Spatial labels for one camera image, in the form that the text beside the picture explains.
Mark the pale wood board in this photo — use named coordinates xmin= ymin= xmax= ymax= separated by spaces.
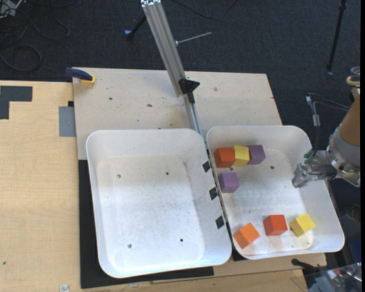
xmin=72 ymin=68 xmax=327 ymax=285

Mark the orange cube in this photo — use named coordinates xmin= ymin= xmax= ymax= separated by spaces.
xmin=232 ymin=222 xmax=261 ymax=250

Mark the white plastic tray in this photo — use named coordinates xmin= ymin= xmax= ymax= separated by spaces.
xmin=85 ymin=128 xmax=233 ymax=279
xmin=206 ymin=125 xmax=346 ymax=260

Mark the red cube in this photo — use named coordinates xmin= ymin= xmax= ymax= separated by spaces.
xmin=213 ymin=147 xmax=236 ymax=169
xmin=263 ymin=214 xmax=288 ymax=237

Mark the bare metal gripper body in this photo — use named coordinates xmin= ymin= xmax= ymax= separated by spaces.
xmin=305 ymin=150 xmax=361 ymax=188

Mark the yellow cube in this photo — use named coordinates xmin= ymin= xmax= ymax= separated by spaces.
xmin=288 ymin=213 xmax=316 ymax=238
xmin=232 ymin=145 xmax=251 ymax=168

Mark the purple cube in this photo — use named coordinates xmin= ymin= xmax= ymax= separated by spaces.
xmin=217 ymin=171 xmax=240 ymax=194
xmin=248 ymin=144 xmax=266 ymax=165

